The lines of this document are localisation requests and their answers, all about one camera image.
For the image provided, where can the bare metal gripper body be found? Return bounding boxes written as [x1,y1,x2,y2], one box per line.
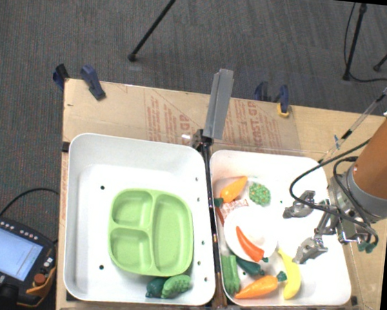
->
[313,173,383,249]

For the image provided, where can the yellow banana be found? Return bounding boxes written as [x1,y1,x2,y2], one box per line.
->
[271,247,306,302]

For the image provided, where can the green toy peas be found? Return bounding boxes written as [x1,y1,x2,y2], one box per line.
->
[246,181,273,208]

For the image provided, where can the white round plate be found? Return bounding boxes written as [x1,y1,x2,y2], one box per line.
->
[219,202,283,266]

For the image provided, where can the white plastic tray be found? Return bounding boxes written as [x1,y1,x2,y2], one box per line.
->
[52,130,232,310]
[194,146,368,310]

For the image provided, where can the orange toy chili pepper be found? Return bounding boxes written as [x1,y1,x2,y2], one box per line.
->
[231,225,273,265]

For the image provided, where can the dark green toy chili pepper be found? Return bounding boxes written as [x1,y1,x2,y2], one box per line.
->
[232,255,268,278]

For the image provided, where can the orange toy carrot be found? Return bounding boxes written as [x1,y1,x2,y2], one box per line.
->
[233,265,289,306]

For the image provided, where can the orange yellow toy pepper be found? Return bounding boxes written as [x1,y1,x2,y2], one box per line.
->
[212,171,250,211]

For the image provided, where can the green toy celery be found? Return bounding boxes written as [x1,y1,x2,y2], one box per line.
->
[216,253,244,297]

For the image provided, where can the thin black rod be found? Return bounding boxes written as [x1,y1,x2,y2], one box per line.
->
[181,140,245,308]

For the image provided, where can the green divided plate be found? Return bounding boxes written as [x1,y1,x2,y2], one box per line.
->
[102,184,201,281]

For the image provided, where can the light green bumpy toy cucumber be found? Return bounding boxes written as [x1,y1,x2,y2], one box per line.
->
[160,271,194,302]

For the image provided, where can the brown cardboard board red print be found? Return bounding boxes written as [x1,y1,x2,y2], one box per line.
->
[39,77,387,310]

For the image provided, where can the black block with thin wires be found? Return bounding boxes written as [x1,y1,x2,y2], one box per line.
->
[190,128,215,151]

